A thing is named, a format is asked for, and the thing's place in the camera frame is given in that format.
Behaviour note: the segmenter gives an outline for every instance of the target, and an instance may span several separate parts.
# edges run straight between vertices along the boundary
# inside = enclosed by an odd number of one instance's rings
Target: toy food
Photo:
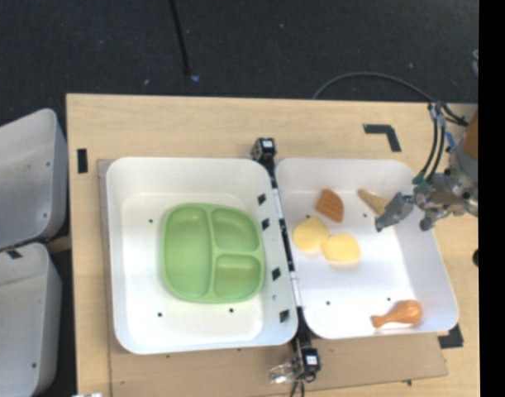
[[[422,306],[416,300],[403,300],[384,316],[372,316],[371,323],[381,328],[388,322],[418,323],[423,316]]]
[[[357,261],[359,243],[350,234],[332,235],[322,243],[322,253],[329,261]]]
[[[388,200],[378,196],[377,194],[370,193],[365,189],[360,189],[357,191],[357,194],[361,199],[364,200],[368,206],[370,206],[379,216],[384,214],[384,208],[388,204]]]
[[[335,222],[342,222],[344,219],[344,203],[342,199],[330,189],[324,189],[315,207],[317,212]]]
[[[326,225],[318,218],[299,223],[293,232],[294,244],[301,251],[314,251],[329,237]]]

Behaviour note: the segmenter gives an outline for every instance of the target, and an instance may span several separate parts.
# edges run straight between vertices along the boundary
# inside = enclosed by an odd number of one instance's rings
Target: green divided plate
[[[174,206],[164,217],[161,258],[164,282],[182,299],[235,303],[252,298],[263,286],[259,225],[236,208]]]

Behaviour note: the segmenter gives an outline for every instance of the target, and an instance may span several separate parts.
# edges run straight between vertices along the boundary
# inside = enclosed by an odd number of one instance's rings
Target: toy bread slice
[[[380,197],[377,194],[370,193],[369,191],[366,191],[365,189],[358,190],[357,194],[379,216],[381,216],[381,215],[384,214],[386,205],[388,204],[388,200],[387,199],[385,199],[383,197]]]
[[[350,234],[332,235],[322,243],[322,253],[329,261],[357,261],[359,243]]]
[[[301,251],[315,251],[329,237],[329,230],[318,218],[299,223],[293,232],[293,241]]]
[[[341,198],[330,189],[324,189],[315,207],[317,212],[334,220],[342,222],[344,219],[344,203]]]

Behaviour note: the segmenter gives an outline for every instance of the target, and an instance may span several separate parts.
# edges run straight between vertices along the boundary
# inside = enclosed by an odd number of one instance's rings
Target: gray storage box
[[[0,127],[0,397],[55,377],[61,278],[46,246],[65,218],[67,146],[55,113]]]

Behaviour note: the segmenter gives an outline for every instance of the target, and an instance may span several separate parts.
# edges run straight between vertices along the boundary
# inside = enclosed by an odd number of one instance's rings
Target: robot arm
[[[377,231],[406,218],[414,205],[425,212],[420,222],[423,231],[451,214],[478,216],[478,110],[459,144],[451,149],[444,172],[432,172],[426,179],[414,180],[414,183],[417,186],[413,195],[397,193],[385,213],[375,220]]]

